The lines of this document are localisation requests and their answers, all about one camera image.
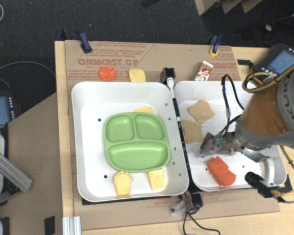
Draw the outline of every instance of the gray carpet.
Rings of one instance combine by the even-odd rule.
[[[144,7],[144,0],[0,0],[0,67],[16,61],[34,61],[54,71],[54,41],[66,28],[75,39],[82,27],[89,40],[208,44],[216,34],[222,45],[262,47],[282,42],[294,47],[294,18],[274,25],[273,34],[260,28],[236,33],[237,29],[280,19],[294,13],[294,0],[264,0],[244,13],[238,5],[224,14],[216,4],[202,16],[194,0],[160,0]],[[14,65],[0,71],[18,98],[22,112],[55,92],[50,72],[33,64]],[[0,83],[0,90],[5,85]]]

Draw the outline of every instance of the green divided plate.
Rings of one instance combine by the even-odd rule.
[[[119,171],[153,171],[170,159],[163,122],[150,113],[112,115],[104,125],[104,143],[110,164]]]

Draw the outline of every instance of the orange toy food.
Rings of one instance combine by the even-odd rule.
[[[112,81],[116,79],[117,72],[110,66],[104,66],[98,71],[98,76],[102,81]]]
[[[220,186],[230,186],[236,180],[236,175],[228,170],[229,166],[219,156],[208,161],[207,167]]]

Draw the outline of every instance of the cardboard sheet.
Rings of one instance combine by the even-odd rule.
[[[209,55],[208,45],[93,41],[90,46],[93,51],[85,54],[79,41],[65,42],[68,84],[101,81],[98,71],[105,66],[115,69],[114,81],[119,82],[130,81],[128,70],[133,68],[144,70],[147,81],[155,81],[165,67],[175,69],[175,82],[194,80],[202,61],[214,66],[210,81],[221,81],[224,74],[230,75],[233,81],[240,81],[230,46],[220,46],[216,57]]]
[[[206,61],[214,66],[209,76],[210,81],[221,81],[225,74],[230,75],[233,81],[240,81],[231,47],[220,46],[217,57],[211,57],[209,55],[210,46],[208,45],[91,41],[90,46],[93,51],[85,54],[80,47],[80,41],[65,41],[75,216],[81,216],[83,230],[182,221],[182,216],[170,215],[170,206],[179,201],[178,196],[83,204],[77,189],[71,91],[78,82],[101,81],[98,71],[103,66],[110,66],[115,69],[117,77],[114,81],[118,82],[130,81],[129,69],[144,70],[147,82],[154,82],[163,68],[174,68],[176,84],[180,81],[194,80],[202,61]],[[278,203],[275,200],[265,199],[253,189],[214,193],[202,192],[201,196],[204,202],[203,211],[197,214],[195,218],[279,211]]]

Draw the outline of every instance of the orange round toy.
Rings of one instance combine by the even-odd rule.
[[[117,72],[110,66],[101,67],[98,76],[102,81],[113,81],[117,77]]]

